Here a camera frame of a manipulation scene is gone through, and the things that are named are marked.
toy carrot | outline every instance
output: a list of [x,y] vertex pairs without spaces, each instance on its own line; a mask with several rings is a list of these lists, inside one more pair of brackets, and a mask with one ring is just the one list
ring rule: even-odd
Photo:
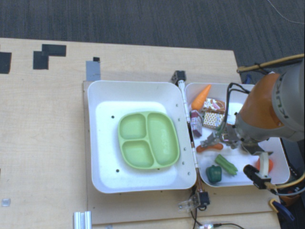
[[206,98],[207,98],[207,96],[209,94],[210,89],[211,89],[211,84],[208,84],[197,95],[197,97],[194,99],[194,101],[192,102],[192,105],[191,105],[193,110],[195,109],[195,110],[199,111],[202,108],[202,106],[203,106],[203,104],[204,104],[204,102],[205,102],[205,100],[206,100]]

yellow wire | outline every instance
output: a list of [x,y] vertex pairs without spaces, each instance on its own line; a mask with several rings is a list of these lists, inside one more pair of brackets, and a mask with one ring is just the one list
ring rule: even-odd
[[258,70],[260,68],[268,67],[268,66],[271,66],[273,64],[283,63],[283,62],[286,62],[286,61],[290,61],[290,60],[294,60],[294,59],[301,59],[301,58],[304,58],[304,53],[284,57],[284,58],[277,59],[277,60],[268,61],[268,62],[262,63],[260,65],[255,64],[255,65],[252,65],[252,66],[241,66],[241,67],[238,67],[237,72],[241,73],[241,72],[246,72],[246,71]]
[[270,182],[265,182],[265,185],[267,186],[268,189],[286,188],[286,187],[291,187],[291,186],[293,186],[295,184],[300,183],[301,181],[304,180],[304,178],[305,178],[305,172],[302,174],[302,176],[298,180],[295,180],[293,182],[289,182],[289,183],[282,184],[282,185],[275,185],[275,184],[272,184]]

gray carpet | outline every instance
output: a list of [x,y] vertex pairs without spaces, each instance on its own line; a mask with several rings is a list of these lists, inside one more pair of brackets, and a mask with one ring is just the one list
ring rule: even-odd
[[[270,1],[304,23],[305,0]],[[239,66],[304,53],[304,25],[288,20],[267,0],[0,0],[0,37],[225,49]]]

toy green pepper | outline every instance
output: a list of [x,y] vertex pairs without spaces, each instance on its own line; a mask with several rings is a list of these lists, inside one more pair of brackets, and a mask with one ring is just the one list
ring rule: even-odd
[[221,181],[222,170],[220,166],[210,166],[206,170],[206,175],[211,183],[216,183]]

metal bracket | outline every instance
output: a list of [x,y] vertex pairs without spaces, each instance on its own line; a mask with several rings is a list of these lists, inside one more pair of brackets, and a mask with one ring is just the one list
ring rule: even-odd
[[242,147],[245,151],[247,151],[251,155],[260,155],[261,153],[268,153],[268,155],[271,155],[273,152],[266,152],[264,151],[258,143],[245,143],[242,142]]
[[265,183],[271,182],[271,178],[269,176],[261,176],[258,169],[252,165],[246,165],[244,167],[244,173],[250,180],[253,181],[253,185],[259,189],[266,189]]
[[100,58],[94,57],[93,61],[86,61],[86,80],[88,82],[101,79]]
[[208,147],[216,145],[220,142],[219,136],[216,134],[216,132],[212,132],[206,140],[201,141],[201,147]]
[[4,198],[1,202],[2,207],[8,207],[10,206],[10,198]]
[[75,212],[73,214],[73,229],[92,229],[91,211]]
[[191,196],[188,200],[180,202],[178,204],[179,211],[187,211],[187,212],[199,206],[200,206],[200,201],[197,193]]
[[234,125],[227,124],[220,138],[220,140],[224,142],[226,145],[231,146],[231,149],[238,148],[241,143],[234,129],[235,129]]

